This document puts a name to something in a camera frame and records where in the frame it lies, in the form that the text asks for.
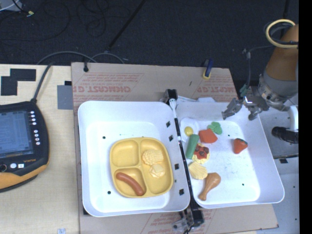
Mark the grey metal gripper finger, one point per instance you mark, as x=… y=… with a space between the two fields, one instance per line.
x=231 y=107
x=253 y=114

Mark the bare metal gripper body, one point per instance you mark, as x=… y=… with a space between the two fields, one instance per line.
x=260 y=101

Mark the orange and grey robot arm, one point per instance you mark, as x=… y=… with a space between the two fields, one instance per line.
x=282 y=60

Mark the red toy strawberry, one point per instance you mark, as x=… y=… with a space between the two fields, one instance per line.
x=240 y=145

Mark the orange toy carrot piece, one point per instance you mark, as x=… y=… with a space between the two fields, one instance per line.
x=207 y=136

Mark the white toy fried egg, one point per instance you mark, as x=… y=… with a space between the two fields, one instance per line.
x=187 y=125

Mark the yellow pasta with red sauce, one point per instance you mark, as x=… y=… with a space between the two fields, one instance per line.
x=201 y=153

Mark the green toy cucumber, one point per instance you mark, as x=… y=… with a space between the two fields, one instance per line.
x=192 y=146

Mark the thin black and white rod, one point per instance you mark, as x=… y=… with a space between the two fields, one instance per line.
x=181 y=145

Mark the white plastic tray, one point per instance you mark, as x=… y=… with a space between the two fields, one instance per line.
x=97 y=155
x=231 y=174

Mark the yellow ridged toy crisp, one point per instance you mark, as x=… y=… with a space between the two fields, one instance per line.
x=197 y=170

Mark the brown toy chicken drumstick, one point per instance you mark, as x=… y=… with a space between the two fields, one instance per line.
x=210 y=183

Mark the yellow toy corn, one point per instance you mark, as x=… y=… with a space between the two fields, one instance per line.
x=152 y=157

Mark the yellow toy bread with butter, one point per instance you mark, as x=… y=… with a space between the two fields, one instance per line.
x=157 y=170

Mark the brown cardboard board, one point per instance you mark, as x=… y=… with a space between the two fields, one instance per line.
x=136 y=84

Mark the yellow divided plate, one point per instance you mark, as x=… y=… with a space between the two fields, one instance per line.
x=124 y=153

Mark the brown toy sausage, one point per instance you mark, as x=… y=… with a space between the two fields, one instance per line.
x=130 y=183

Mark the black cylinder on white bracket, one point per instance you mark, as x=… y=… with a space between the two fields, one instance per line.
x=285 y=133

